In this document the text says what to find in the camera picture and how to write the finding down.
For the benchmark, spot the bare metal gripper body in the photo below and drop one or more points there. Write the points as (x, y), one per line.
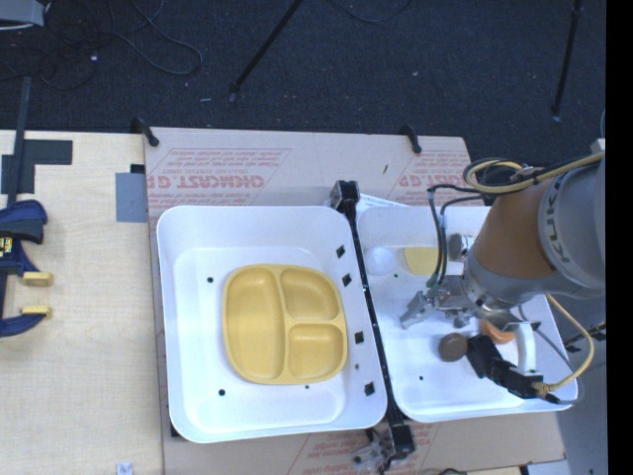
(477, 299)

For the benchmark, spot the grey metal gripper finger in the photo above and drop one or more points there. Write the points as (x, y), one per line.
(414, 310)
(464, 319)

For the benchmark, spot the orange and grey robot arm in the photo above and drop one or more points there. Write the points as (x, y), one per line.
(554, 225)

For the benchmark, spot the brown round biscuit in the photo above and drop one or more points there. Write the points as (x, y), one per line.
(452, 347)

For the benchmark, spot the orange carrot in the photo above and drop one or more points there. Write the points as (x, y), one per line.
(494, 332)

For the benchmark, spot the thin black rod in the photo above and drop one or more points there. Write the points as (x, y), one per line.
(371, 305)

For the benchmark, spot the yellow cup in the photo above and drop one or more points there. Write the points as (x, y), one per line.
(420, 260)

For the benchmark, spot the white plastic tray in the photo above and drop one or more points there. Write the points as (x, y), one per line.
(198, 344)
(435, 389)

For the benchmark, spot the yellow divided plate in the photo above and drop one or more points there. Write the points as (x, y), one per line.
(284, 324)

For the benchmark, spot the brown cardboard board red print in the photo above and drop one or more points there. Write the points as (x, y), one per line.
(316, 166)

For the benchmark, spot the black cylinder on white bracket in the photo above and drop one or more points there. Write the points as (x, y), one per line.
(489, 359)

